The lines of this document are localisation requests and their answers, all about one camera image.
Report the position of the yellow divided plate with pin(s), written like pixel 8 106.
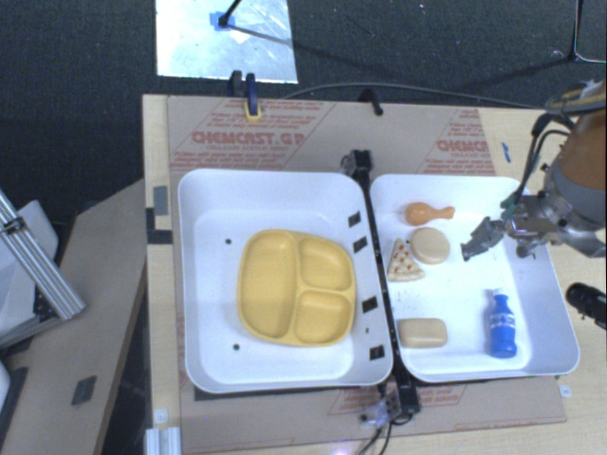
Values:
pixel 275 287

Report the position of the thin black rod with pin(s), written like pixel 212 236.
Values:
pixel 378 259

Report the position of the beige round biscuit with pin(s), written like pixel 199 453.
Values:
pixel 430 245

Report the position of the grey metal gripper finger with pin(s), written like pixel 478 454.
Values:
pixel 474 249
pixel 488 228

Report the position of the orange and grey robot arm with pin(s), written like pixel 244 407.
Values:
pixel 585 159

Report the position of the white plastic tray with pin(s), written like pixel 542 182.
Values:
pixel 213 278
pixel 455 301

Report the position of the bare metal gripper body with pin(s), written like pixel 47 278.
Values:
pixel 545 225

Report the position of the blue bottle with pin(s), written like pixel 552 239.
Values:
pixel 501 330

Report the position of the brown cardboard board red print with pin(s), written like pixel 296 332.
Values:
pixel 294 140

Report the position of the orange chicken drumstick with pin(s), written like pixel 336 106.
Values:
pixel 419 213

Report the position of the pizza slice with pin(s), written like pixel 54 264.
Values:
pixel 402 266

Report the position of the beige bread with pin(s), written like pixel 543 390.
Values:
pixel 422 333

